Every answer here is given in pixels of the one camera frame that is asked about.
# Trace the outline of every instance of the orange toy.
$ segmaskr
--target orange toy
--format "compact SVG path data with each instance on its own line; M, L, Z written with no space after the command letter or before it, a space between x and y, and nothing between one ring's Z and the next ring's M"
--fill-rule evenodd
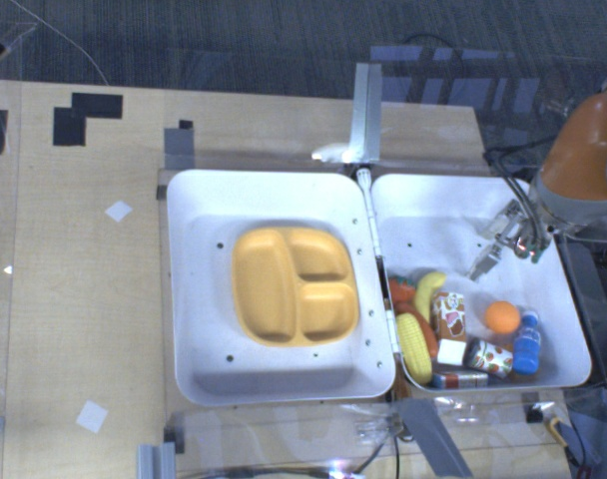
M512 333L521 323L521 314L509 301L494 301L485 310L485 325L495 333Z
M390 279L390 298L392 298L392 304L399 303L400 301L412 301L416 288L407 280L401 276L394 276Z

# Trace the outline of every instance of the bottle cap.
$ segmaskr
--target bottle cap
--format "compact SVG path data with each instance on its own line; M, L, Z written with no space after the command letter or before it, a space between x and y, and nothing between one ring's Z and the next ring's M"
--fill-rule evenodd
M521 321L536 326L539 323L539 315L534 310L526 310L521 316Z

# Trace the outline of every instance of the yellow corn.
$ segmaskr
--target yellow corn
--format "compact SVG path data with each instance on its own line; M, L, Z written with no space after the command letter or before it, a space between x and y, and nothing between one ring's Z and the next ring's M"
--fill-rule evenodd
M419 385L428 383L432 379L432 361L416 317L408 313L398 315L396 330L399 334L403 361L410 376Z

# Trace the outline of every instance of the white tape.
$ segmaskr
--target white tape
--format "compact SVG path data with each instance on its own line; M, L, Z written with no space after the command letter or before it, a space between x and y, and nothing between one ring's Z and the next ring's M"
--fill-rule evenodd
M108 215L115 222L119 223L132 210L133 208L127 205L124 201L117 201L106 210L106 215Z
M108 410L93 401L86 401L84 408L77 417L77 423L93 433L99 433L108 415Z

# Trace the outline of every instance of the small box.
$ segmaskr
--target small box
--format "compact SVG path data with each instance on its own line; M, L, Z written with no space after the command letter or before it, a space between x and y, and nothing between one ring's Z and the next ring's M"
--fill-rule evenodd
M443 371L432 376L435 388L478 388L487 386L488 376L480 371Z
M439 292L432 301L432 326L439 341L436 361L461 365L466 345L463 295L456 292Z

